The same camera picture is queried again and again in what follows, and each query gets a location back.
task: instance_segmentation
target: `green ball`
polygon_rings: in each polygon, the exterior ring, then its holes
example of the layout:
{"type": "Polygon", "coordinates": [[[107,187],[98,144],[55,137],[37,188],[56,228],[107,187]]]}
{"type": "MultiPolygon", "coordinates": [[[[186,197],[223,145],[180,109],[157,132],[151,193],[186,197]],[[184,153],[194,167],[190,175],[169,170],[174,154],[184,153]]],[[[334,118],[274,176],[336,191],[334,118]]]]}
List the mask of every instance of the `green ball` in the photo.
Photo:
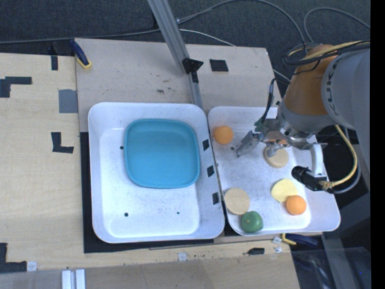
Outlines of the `green ball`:
{"type": "Polygon", "coordinates": [[[241,228],[245,232],[256,232],[263,228],[263,220],[258,212],[249,211],[242,215],[241,228]]]}

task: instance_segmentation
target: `metal bar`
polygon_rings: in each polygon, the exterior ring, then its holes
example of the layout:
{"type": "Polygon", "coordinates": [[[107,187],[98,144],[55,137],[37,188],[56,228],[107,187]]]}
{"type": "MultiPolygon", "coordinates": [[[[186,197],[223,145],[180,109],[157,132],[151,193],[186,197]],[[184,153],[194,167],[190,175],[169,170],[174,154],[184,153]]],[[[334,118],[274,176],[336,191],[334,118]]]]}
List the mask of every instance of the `metal bar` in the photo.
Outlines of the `metal bar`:
{"type": "MultiPolygon", "coordinates": [[[[183,42],[182,35],[176,24],[176,20],[171,11],[167,0],[147,0],[152,13],[159,25],[163,38],[165,39],[168,48],[174,58],[175,63],[185,73],[182,61],[189,58],[187,48],[183,42]]],[[[191,90],[191,97],[194,104],[203,108],[202,98],[200,96],[199,85],[194,82],[193,74],[189,74],[189,85],[191,90]]]]}

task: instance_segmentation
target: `blue rounded rectangle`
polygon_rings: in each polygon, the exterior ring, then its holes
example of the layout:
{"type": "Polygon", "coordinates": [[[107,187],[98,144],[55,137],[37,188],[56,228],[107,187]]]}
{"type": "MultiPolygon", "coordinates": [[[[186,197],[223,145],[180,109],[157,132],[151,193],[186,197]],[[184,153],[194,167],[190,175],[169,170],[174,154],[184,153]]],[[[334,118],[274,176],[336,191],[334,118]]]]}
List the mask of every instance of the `blue rounded rectangle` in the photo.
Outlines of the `blue rounded rectangle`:
{"type": "Polygon", "coordinates": [[[126,171],[143,187],[181,188],[200,174],[199,148],[192,127],[167,119],[140,119],[125,133],[126,171]]]}

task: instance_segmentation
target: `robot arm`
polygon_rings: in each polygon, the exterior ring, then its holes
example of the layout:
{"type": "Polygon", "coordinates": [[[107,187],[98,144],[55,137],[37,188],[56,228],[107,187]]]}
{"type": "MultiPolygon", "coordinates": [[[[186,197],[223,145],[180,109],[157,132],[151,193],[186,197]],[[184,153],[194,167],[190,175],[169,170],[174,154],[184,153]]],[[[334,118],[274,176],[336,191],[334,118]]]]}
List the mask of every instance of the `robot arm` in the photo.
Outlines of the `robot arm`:
{"type": "Polygon", "coordinates": [[[356,131],[370,172],[370,46],[368,42],[319,45],[302,62],[277,117],[257,121],[255,132],[246,135],[236,153],[240,157],[259,142],[269,147],[270,156],[286,146],[310,150],[312,169],[297,166],[292,175],[308,188],[322,190],[327,185],[326,177],[319,174],[322,150],[309,139],[326,126],[342,125],[356,131]]]}

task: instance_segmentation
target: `black connector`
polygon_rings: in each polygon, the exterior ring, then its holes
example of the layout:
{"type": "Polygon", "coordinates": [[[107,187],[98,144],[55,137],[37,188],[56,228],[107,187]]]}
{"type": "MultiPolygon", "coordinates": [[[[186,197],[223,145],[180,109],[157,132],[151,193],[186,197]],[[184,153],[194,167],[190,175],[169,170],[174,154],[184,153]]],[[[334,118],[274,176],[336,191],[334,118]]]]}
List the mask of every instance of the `black connector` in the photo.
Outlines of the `black connector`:
{"type": "Polygon", "coordinates": [[[316,178],[310,174],[310,169],[301,167],[301,166],[295,166],[292,171],[291,175],[294,179],[304,184],[309,190],[312,191],[319,191],[324,190],[322,185],[319,184],[320,181],[326,181],[326,177],[322,176],[319,178],[316,178]]]}

